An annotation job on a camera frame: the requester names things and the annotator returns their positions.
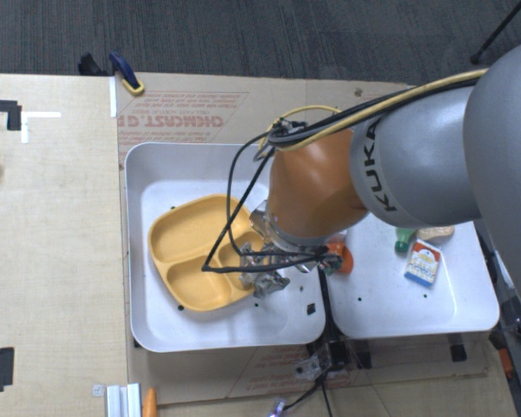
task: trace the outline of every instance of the green object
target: green object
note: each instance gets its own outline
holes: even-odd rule
[[[416,231],[415,228],[396,228],[396,236],[398,237],[395,245],[396,252],[404,254],[409,250],[409,241]]]

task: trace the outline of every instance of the yellow cable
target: yellow cable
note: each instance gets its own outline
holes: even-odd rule
[[[270,131],[274,127],[274,125],[277,122],[279,122],[280,120],[285,119],[286,117],[289,117],[289,116],[292,116],[292,115],[296,115],[297,113],[301,113],[303,111],[308,111],[310,109],[325,109],[326,111],[332,111],[334,114],[341,113],[341,111],[339,109],[334,108],[334,107],[328,107],[327,105],[306,105],[304,107],[290,109],[287,113],[284,113],[283,115],[281,115],[280,117],[275,119],[274,122],[272,122],[270,124],[270,126],[267,128],[267,131]],[[267,141],[267,137],[266,136],[263,137],[262,139],[260,139],[259,149],[262,149],[262,147],[264,146],[266,141]]]
[[[341,129],[344,129],[346,127],[351,127],[355,123],[358,123],[364,119],[367,119],[371,116],[371,114],[378,112],[382,109],[387,109],[392,107],[394,104],[403,102],[405,100],[411,99],[415,96],[420,96],[421,94],[425,94],[429,91],[433,91],[435,89],[438,89],[440,87],[444,87],[447,85],[451,85],[454,83],[461,83],[464,81],[476,79],[478,77],[481,77],[487,69],[479,69],[477,71],[469,71],[466,73],[457,74],[455,76],[449,76],[444,79],[440,79],[434,82],[427,83],[425,85],[421,85],[419,87],[409,89],[405,93],[399,94],[394,97],[390,97],[389,99],[386,99],[385,101],[382,101],[380,103],[376,103],[370,108],[363,109],[358,113],[355,113],[354,115],[351,115],[349,117],[346,117],[345,119],[342,119],[341,121],[330,125],[328,128],[323,129],[322,131],[319,131],[315,135],[312,135],[308,137],[307,139],[297,142],[294,145],[288,145],[287,147],[281,147],[278,148],[280,151],[294,151],[296,149],[302,149],[303,147],[306,147],[310,143],[313,143],[315,141],[318,141],[319,139],[322,139],[323,137],[329,136],[332,133],[335,133],[336,131],[339,131]]]

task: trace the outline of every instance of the orange marker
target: orange marker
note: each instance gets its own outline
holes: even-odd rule
[[[156,417],[156,391],[150,387],[142,406],[142,417]]]

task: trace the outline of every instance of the gray floor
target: gray floor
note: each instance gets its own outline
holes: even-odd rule
[[[474,69],[519,1],[0,0],[0,73],[77,75],[86,52],[111,71],[117,50],[135,71],[421,84]],[[479,66],[519,44],[521,11]]]

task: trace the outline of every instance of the black corner marker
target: black corner marker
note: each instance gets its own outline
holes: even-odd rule
[[[0,393],[14,382],[14,348],[0,348]]]
[[[21,105],[17,105],[17,101],[1,101],[0,112],[8,113],[8,130],[21,130]]]

